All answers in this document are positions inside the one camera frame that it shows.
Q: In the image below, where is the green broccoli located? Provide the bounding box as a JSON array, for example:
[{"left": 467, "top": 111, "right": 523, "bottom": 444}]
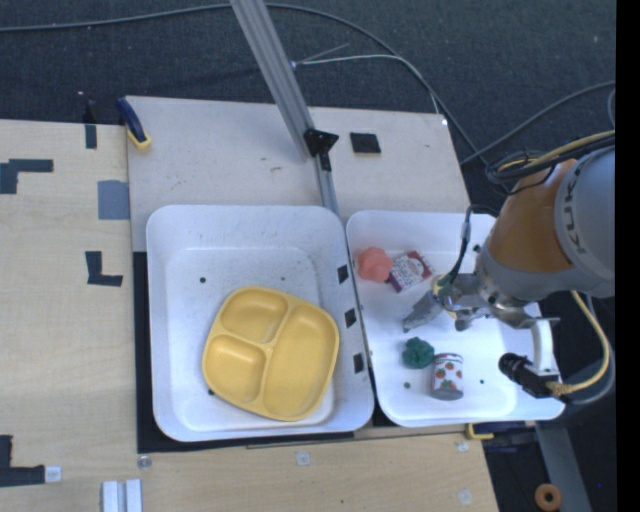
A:
[{"left": 401, "top": 335, "right": 436, "bottom": 371}]

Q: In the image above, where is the pink toy food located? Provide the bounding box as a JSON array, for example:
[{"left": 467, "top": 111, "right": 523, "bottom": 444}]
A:
[{"left": 356, "top": 245, "right": 396, "bottom": 283}]

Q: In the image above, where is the white can with strawberries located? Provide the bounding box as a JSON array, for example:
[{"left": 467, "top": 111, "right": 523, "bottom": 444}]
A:
[{"left": 430, "top": 352, "right": 465, "bottom": 402}]

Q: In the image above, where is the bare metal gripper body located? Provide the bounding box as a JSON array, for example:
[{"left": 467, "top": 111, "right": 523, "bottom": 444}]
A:
[{"left": 437, "top": 272, "right": 541, "bottom": 330}]

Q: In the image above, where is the orange doughnut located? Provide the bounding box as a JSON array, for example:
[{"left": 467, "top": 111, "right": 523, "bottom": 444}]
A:
[{"left": 534, "top": 483, "right": 563, "bottom": 512}]

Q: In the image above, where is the pale flat board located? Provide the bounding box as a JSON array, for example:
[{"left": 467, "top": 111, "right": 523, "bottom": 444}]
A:
[{"left": 123, "top": 94, "right": 473, "bottom": 252}]

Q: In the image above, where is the black cylinder on white bracket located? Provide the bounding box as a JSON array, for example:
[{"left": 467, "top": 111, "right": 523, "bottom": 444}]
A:
[{"left": 497, "top": 318, "right": 562, "bottom": 400}]

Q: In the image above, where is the yellow divided plate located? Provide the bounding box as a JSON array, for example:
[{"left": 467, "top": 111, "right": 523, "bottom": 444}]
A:
[{"left": 200, "top": 285, "right": 342, "bottom": 423}]

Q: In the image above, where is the white plastic tray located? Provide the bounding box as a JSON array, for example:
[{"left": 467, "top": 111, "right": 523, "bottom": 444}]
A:
[
  {"left": 345, "top": 209, "right": 568, "bottom": 429},
  {"left": 145, "top": 203, "right": 377, "bottom": 444}
]

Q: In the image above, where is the red and white packet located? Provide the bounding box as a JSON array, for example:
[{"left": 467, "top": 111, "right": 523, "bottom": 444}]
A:
[{"left": 386, "top": 250, "right": 434, "bottom": 294}]

